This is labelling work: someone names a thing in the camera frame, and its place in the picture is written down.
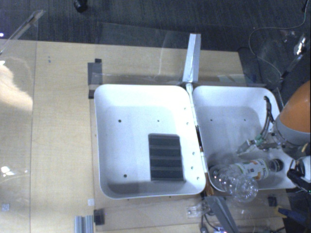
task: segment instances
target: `water bottle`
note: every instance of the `water bottle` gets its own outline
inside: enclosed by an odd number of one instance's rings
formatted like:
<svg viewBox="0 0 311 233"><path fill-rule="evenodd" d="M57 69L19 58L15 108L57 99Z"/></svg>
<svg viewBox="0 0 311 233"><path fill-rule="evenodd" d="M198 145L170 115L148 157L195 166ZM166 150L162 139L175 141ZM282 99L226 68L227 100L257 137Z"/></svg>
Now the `water bottle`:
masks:
<svg viewBox="0 0 311 233"><path fill-rule="evenodd" d="M279 159L256 159L228 166L216 165L209 171L213 185L231 194L239 202L250 202L258 193L258 180L283 169Z"/></svg>

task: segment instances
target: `black chair leg caster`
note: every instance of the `black chair leg caster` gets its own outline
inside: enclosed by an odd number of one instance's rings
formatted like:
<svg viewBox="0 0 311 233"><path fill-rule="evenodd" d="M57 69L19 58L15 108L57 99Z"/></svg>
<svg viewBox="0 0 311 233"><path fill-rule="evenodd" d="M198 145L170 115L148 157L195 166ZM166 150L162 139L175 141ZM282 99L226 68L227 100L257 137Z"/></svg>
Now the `black chair leg caster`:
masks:
<svg viewBox="0 0 311 233"><path fill-rule="evenodd" d="M88 8L86 0L76 0L73 5L79 13L84 12Z"/></svg>

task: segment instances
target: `gray carpet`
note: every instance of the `gray carpet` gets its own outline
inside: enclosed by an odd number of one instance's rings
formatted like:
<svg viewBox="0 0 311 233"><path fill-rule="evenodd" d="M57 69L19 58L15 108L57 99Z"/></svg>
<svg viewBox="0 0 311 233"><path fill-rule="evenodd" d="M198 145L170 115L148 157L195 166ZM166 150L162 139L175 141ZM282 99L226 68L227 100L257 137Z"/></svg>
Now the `gray carpet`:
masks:
<svg viewBox="0 0 311 233"><path fill-rule="evenodd" d="M79 14L73 7L74 0L0 0L0 9L16 14L16 23L10 28L26 18L26 14L23 18L16 11L45 10L38 32L38 39L44 41L186 48L186 35L201 33L202 49L238 51L249 80L273 88L278 74L270 64L251 53L249 35L262 27L299 25L304 18L301 9L305 1L88 0L89 9ZM295 32L295 41L302 33L310 37L310 3L306 23ZM167 34L171 40L164 43ZM293 44L272 46L274 42L282 45L283 41L284 35L274 29L258 30L251 38L255 54L273 62L281 72L293 59ZM304 58L284 82L285 101L308 78L310 58Z"/></svg>

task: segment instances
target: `wooden surface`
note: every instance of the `wooden surface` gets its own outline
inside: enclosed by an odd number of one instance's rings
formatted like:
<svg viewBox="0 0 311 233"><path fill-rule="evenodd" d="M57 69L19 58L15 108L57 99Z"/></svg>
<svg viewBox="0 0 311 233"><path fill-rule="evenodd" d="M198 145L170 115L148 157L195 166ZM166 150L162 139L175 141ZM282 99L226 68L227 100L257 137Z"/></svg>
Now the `wooden surface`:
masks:
<svg viewBox="0 0 311 233"><path fill-rule="evenodd" d="M38 42L31 153L32 233L71 233L74 217L91 215L95 208L87 63L101 58L104 69L114 74L177 71L179 75L185 56L185 50ZM214 81L218 75L232 74L242 75L237 53L201 51L200 77ZM281 224L276 217L258 220ZM199 224L117 232L196 233Z"/></svg>

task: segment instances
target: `white cable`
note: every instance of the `white cable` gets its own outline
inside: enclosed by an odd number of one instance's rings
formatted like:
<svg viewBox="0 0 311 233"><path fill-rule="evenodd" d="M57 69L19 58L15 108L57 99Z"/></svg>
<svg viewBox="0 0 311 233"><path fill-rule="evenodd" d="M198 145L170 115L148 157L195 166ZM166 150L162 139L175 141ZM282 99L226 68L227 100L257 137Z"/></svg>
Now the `white cable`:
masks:
<svg viewBox="0 0 311 233"><path fill-rule="evenodd" d="M256 56L257 58L259 58L260 60L262 60L262 61L268 63L269 65L271 65L271 66L279 73L280 77L282 76L282 73L281 73L272 63L270 63L269 61L267 61L267 60L261 58L260 56L257 56L257 55L254 53L254 51L252 50L252 47L251 47L251 37L252 37L252 35L253 35L254 32L256 32L256 31L258 31L258 30L262 30L262 29L280 29L280 30L288 30L288 29L296 29L296 28L299 28L300 26L302 26L302 25L305 24L305 22L306 22L306 15L307 15L307 6L308 6L308 3L309 3L309 0L307 0L307 3L306 3L305 13L304 13L304 19L303 19L302 23L300 23L298 26L293 26L293 27L288 27L288 28L279 28L279 27L262 27L262 28L257 28L257 29L255 29L255 30L253 30L253 31L251 32L251 34L249 35L249 37L248 37L248 47L249 47L251 53L252 53L254 56Z"/></svg>

